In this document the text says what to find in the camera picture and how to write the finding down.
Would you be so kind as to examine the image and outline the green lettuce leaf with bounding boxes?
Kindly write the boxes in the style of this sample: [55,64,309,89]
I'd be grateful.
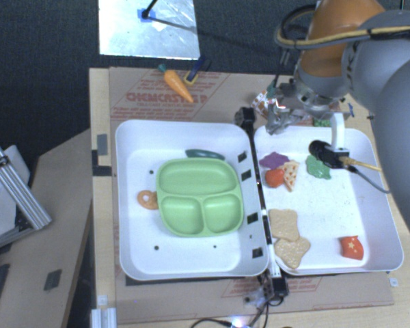
[305,154,333,180]

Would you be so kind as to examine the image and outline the orange carrot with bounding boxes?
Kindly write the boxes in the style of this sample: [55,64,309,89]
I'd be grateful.
[157,63,195,104]

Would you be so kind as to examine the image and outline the red packet with yellow star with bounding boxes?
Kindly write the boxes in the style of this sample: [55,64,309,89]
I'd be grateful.
[339,235,365,261]

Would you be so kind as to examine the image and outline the red tomato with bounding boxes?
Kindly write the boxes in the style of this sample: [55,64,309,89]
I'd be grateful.
[264,168,286,189]

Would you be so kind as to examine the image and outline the thin black and white rod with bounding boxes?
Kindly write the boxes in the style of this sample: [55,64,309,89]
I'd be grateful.
[245,123,282,280]

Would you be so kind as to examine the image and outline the dark green cucumber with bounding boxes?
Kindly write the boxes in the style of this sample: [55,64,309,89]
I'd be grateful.
[184,148,226,161]

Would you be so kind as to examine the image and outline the brown cardboard board red print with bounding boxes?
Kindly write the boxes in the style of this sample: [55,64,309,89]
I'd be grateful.
[107,66,396,325]

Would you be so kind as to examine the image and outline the purple grapes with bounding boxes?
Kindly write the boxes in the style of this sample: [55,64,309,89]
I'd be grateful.
[258,151,290,170]

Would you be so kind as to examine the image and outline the green divided plate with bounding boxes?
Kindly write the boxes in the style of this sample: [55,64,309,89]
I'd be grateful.
[155,157,245,238]

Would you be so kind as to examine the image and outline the black cylinder on white bracket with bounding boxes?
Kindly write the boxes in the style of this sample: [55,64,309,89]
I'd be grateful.
[308,112,351,169]

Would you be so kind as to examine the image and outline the black block with thin wires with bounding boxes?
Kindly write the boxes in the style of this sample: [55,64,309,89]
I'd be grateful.
[258,275,290,301]
[234,107,256,128]

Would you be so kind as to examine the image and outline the tan biscuit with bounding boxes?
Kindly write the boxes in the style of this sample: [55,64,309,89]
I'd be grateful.
[273,236,312,270]

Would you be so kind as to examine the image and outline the white plastic tray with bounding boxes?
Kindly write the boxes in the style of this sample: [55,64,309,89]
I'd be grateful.
[115,119,271,282]
[254,124,405,276]

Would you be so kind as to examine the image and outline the tan bread slice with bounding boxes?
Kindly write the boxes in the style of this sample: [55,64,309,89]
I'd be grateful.
[268,208,301,243]

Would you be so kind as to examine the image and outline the yellow pizza slice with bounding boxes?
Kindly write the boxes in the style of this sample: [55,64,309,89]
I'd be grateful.
[281,161,301,193]

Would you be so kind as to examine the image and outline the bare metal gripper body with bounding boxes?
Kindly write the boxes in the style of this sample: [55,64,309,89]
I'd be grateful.
[275,82,335,122]

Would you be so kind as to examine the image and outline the red and white carton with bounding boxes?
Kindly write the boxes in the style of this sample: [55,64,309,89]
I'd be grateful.
[251,90,277,118]

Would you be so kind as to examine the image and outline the orange pretzel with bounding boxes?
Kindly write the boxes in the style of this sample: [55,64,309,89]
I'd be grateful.
[137,190,159,211]

